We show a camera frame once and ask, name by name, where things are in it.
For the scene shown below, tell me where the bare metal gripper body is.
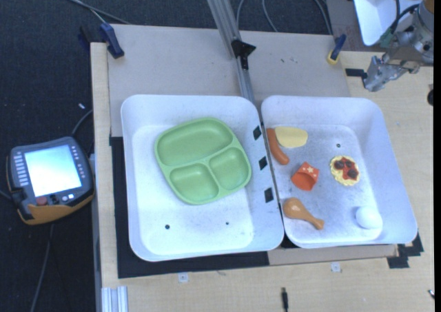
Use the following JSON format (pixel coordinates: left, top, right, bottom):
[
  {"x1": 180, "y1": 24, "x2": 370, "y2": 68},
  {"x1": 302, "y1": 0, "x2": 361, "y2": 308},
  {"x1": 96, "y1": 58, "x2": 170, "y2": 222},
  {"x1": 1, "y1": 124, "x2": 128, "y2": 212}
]
[{"x1": 388, "y1": 29, "x2": 435, "y2": 65}]

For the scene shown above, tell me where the yellow pizza with red sauce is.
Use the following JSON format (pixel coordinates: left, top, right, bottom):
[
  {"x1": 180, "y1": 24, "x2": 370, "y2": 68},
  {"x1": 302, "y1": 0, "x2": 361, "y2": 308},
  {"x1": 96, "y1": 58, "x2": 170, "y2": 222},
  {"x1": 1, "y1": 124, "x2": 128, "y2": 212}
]
[{"x1": 329, "y1": 155, "x2": 361, "y2": 187}]

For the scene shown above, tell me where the yellow potato chip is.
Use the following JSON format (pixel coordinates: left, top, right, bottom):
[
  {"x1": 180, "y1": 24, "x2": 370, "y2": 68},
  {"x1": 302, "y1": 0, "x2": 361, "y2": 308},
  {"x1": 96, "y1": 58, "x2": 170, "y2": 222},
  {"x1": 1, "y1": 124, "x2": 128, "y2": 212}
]
[{"x1": 274, "y1": 126, "x2": 309, "y2": 149}]

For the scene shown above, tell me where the orange sausage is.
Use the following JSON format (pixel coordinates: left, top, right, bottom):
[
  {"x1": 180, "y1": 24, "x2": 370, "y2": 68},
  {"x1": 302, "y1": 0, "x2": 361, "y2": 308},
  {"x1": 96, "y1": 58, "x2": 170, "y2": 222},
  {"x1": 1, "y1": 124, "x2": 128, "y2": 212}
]
[{"x1": 265, "y1": 127, "x2": 290, "y2": 166}]

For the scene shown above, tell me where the white plastic tray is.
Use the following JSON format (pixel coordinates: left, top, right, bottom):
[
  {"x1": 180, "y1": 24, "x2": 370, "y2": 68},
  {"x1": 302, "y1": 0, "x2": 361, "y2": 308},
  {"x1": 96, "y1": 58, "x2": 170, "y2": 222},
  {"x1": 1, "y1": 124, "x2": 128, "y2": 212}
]
[
  {"x1": 120, "y1": 94, "x2": 285, "y2": 262},
  {"x1": 260, "y1": 94, "x2": 419, "y2": 249}
]

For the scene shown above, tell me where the white egg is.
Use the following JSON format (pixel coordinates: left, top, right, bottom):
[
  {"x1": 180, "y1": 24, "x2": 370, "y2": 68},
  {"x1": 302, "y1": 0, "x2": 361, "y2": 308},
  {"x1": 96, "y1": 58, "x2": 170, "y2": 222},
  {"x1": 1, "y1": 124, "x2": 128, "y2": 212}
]
[{"x1": 355, "y1": 205, "x2": 383, "y2": 229}]

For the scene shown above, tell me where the brown chicken drumstick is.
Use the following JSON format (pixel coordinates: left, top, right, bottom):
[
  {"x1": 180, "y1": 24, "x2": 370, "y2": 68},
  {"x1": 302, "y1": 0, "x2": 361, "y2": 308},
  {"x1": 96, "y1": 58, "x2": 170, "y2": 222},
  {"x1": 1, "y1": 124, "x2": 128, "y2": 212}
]
[{"x1": 283, "y1": 197, "x2": 325, "y2": 231}]

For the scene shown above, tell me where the green divided plate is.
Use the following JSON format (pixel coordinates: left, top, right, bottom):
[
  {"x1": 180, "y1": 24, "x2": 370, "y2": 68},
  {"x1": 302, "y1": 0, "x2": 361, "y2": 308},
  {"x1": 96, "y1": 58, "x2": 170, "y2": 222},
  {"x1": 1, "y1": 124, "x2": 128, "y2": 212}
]
[{"x1": 154, "y1": 116, "x2": 253, "y2": 206}]

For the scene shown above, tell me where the brown cardboard board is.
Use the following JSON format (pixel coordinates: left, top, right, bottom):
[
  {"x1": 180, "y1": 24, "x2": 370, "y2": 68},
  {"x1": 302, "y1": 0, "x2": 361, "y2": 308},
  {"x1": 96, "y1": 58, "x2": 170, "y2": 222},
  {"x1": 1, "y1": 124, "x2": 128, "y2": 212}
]
[{"x1": 106, "y1": 23, "x2": 400, "y2": 267}]

